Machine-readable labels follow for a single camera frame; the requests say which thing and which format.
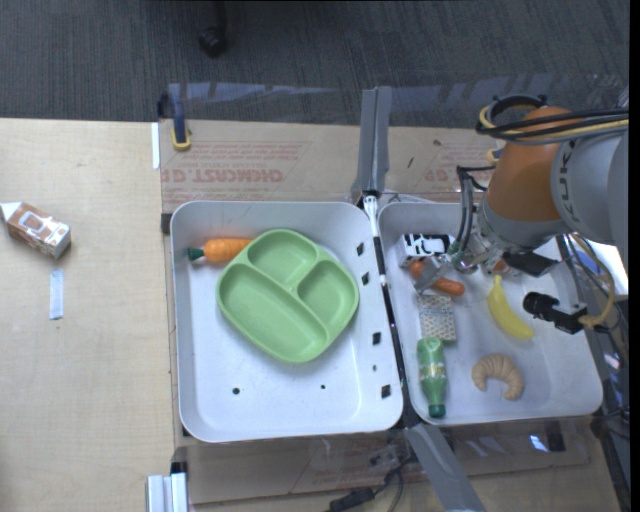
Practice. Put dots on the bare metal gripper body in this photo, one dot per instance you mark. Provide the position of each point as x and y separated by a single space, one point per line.
479 255

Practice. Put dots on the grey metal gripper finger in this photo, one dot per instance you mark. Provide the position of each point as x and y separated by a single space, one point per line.
431 274

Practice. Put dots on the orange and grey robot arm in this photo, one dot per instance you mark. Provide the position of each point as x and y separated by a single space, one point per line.
525 175

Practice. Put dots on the orange sausage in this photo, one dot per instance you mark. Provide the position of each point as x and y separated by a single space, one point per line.
450 286

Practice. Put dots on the black and white carton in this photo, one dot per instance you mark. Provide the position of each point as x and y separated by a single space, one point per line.
425 245

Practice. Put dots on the white patterned packet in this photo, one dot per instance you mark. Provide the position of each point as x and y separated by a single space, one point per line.
437 317

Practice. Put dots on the thin black and white rod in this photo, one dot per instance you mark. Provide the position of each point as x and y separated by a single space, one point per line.
381 265

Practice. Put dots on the yellow banana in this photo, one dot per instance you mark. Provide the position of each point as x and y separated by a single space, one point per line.
505 312

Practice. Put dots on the green bottle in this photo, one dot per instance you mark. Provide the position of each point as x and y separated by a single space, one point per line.
432 372

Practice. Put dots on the beige croissant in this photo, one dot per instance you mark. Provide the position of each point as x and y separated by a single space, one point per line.
500 370

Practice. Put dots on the white plastic tray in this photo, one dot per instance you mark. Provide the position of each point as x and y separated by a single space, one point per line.
550 380
280 400

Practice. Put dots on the green divided plate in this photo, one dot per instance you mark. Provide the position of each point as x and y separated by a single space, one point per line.
280 300

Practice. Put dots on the brown cardboard board red print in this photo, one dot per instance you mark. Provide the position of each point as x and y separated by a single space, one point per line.
280 165

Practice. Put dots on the orange carrot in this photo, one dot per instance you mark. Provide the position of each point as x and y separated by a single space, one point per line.
225 250

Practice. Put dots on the brown and white carton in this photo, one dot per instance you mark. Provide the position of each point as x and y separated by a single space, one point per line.
37 230

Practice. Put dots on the black cylinder on white bracket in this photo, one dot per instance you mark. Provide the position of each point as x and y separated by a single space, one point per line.
547 306

